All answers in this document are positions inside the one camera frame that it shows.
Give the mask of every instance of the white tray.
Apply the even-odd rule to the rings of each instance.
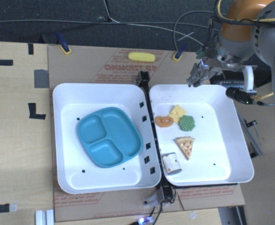
[[[80,143],[77,126],[86,115],[106,107],[122,109],[143,139],[141,152],[123,164],[101,168]],[[57,176],[67,193],[149,188],[161,179],[144,92],[132,84],[64,83],[53,91]]]
[[[195,128],[182,131],[178,124],[156,127],[160,153],[175,152],[182,168],[168,175],[175,186],[199,186],[248,182],[254,175],[252,161],[233,101],[220,85],[155,85],[150,89],[156,116],[167,116],[175,105],[193,116]],[[191,158],[186,160],[175,143],[177,137],[195,139]]]

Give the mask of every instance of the brown pretzel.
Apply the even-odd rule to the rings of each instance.
[[[166,116],[166,117],[157,116],[155,118],[155,122],[158,126],[162,128],[166,128],[166,127],[170,127],[173,124],[174,120],[169,116]]]

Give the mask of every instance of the cardboard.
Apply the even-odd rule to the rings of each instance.
[[[56,175],[52,92],[61,83],[135,84],[139,71],[149,72],[149,87],[186,84],[193,64],[199,60],[193,52],[184,52],[180,61],[174,62],[174,51],[82,46],[71,46],[71,50],[66,55],[59,45],[48,46],[55,221],[149,214],[152,207],[144,207],[143,199],[152,195],[155,187],[82,195],[62,191]],[[153,53],[156,59],[153,63],[130,61],[130,52]],[[244,205],[239,184],[182,188],[176,193],[175,202],[164,206],[162,212]]]

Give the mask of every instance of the blue clip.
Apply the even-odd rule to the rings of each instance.
[[[172,57],[172,60],[174,62],[178,62],[181,59],[181,55],[183,54],[183,52],[186,50],[186,48],[188,47],[188,44],[185,43],[181,49],[179,49],[179,51],[177,53],[175,53]]]
[[[70,54],[72,50],[69,48],[67,41],[64,39],[63,35],[60,32],[55,33],[56,38],[58,39],[59,43],[61,44],[61,50],[66,54]]]

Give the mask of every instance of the blue divided plate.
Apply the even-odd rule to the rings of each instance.
[[[92,159],[100,167],[113,167],[135,157],[143,140],[127,114],[107,107],[80,120],[77,133]]]

